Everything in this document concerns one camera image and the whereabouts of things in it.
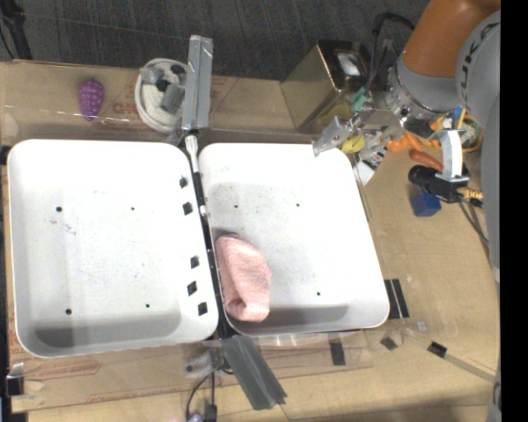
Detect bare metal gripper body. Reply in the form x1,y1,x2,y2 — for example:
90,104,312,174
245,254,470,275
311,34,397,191
353,86,414,136

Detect yellow banana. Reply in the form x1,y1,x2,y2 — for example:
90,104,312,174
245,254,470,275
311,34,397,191
341,134,365,155

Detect black and white carton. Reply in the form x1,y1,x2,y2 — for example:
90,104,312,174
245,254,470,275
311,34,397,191
354,146,389,187

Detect orange carrot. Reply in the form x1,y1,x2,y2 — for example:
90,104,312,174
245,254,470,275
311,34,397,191
385,131,442,154

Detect brown square box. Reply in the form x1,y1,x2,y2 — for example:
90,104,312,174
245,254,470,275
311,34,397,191
280,39,372,135

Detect blue and yellow packet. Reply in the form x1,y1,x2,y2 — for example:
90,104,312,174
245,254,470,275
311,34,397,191
438,106,467,131

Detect blue cube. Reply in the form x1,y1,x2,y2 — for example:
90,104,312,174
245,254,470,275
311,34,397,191
410,191,443,218

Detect yellow bowl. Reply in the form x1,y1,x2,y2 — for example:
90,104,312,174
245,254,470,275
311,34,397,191
458,115,484,155

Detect white plastic tray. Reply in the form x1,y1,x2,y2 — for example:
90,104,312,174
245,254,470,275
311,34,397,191
196,142,391,338
6,137,221,360

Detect pink folded cloth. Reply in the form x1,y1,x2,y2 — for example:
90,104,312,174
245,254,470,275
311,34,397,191
213,234,274,324

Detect white round bowl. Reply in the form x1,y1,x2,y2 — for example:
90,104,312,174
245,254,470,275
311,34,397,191
133,56,190,134

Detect purple grapes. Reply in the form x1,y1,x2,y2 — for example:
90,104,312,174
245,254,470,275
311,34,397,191
77,77,106,122

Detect brown cardboard board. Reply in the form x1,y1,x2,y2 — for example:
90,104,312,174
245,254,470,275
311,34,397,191
0,58,376,414

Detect black cylinder on white bracket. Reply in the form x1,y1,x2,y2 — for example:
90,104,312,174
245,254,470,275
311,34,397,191
407,128,471,204

